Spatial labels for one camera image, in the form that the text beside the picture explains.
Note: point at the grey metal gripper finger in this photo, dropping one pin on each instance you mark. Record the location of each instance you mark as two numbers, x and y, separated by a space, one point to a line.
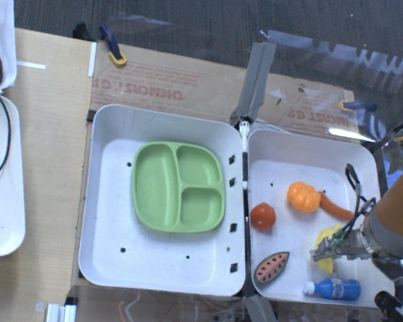
327 244
320 255

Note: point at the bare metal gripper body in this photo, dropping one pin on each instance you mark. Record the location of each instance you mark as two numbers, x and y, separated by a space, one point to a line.
356 246

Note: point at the yellow toy banana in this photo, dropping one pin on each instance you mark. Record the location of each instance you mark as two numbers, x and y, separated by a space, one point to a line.
325 233

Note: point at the orange toy sausage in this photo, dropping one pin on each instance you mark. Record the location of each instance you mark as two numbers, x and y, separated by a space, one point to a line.
337 210

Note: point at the blue plastic bottle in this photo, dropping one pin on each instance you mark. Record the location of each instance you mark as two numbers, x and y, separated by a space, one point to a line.
340 289

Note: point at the toy watermelon slice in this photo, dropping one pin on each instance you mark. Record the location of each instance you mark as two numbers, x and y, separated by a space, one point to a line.
271 268

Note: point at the orange toy pumpkin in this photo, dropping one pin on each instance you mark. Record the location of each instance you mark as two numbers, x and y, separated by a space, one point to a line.
303 197

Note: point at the red toy tomato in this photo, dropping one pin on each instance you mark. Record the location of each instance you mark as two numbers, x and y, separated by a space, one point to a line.
262 216

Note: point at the green divided plate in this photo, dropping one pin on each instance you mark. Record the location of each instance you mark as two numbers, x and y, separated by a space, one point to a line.
159 187

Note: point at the brown cardboard board, red print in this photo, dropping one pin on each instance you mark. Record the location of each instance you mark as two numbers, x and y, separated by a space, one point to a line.
197 91

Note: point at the black cylinder on white bracket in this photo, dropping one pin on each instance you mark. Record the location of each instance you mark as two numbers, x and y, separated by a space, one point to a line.
395 316

